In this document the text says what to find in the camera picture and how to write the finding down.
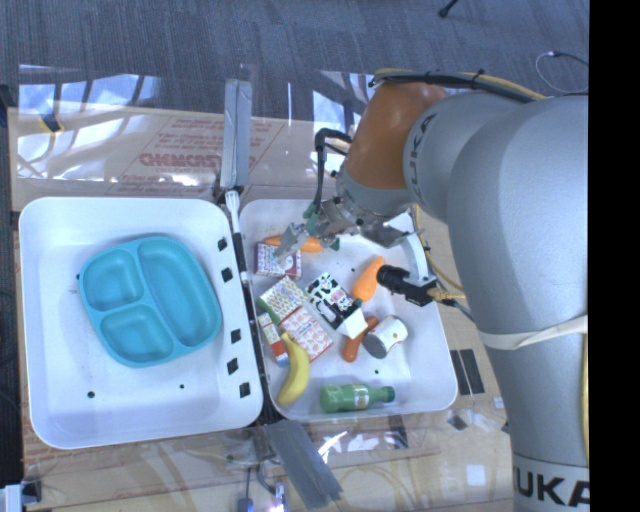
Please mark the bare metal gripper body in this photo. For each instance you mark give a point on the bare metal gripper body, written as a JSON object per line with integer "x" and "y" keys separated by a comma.
{"x": 334, "y": 220}

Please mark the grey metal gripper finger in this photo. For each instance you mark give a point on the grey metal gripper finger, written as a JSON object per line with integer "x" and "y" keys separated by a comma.
{"x": 300, "y": 239}
{"x": 286, "y": 241}

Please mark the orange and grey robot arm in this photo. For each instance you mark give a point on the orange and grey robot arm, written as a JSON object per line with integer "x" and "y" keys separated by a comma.
{"x": 505, "y": 210}

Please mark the orange carrot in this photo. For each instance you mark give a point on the orange carrot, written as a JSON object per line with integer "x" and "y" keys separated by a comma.
{"x": 367, "y": 281}
{"x": 313, "y": 245}

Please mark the white and red printed carton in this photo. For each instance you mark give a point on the white and red printed carton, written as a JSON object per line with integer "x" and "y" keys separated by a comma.
{"x": 272, "y": 264}

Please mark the white carton fruit print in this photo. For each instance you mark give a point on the white carton fruit print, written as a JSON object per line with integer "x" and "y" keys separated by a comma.
{"x": 282, "y": 298}

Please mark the black and white cow carton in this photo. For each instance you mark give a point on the black and white cow carton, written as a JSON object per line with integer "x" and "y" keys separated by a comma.
{"x": 332, "y": 297}

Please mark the green toy vegetable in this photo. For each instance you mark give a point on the green toy vegetable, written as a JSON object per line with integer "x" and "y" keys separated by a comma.
{"x": 265, "y": 306}

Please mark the white carton orange print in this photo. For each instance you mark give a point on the white carton orange print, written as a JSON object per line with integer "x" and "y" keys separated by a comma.
{"x": 307, "y": 334}

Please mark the small orange and white carton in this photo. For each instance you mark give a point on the small orange and white carton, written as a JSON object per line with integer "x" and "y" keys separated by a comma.
{"x": 275, "y": 342}

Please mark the orange sausage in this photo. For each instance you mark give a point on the orange sausage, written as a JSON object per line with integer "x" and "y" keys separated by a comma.
{"x": 351, "y": 348}

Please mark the white and grey can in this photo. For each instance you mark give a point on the white and grey can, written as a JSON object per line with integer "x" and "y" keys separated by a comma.
{"x": 391, "y": 334}

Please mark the yellow banana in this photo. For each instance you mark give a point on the yellow banana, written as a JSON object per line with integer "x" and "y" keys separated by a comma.
{"x": 297, "y": 370}

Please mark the blue divided plate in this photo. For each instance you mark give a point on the blue divided plate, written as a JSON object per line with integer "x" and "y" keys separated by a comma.
{"x": 150, "y": 300}

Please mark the brown cardboard board red print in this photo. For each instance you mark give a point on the brown cardboard board red print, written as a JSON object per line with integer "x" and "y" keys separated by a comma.
{"x": 165, "y": 150}

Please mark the green bottle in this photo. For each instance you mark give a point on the green bottle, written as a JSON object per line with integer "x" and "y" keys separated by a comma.
{"x": 345, "y": 398}

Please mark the white plastic tray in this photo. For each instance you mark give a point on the white plastic tray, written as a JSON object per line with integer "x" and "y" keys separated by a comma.
{"x": 425, "y": 370}
{"x": 60, "y": 360}

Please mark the black cylinder on white bracket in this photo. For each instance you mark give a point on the black cylinder on white bracket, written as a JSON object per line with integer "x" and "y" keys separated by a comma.
{"x": 402, "y": 282}

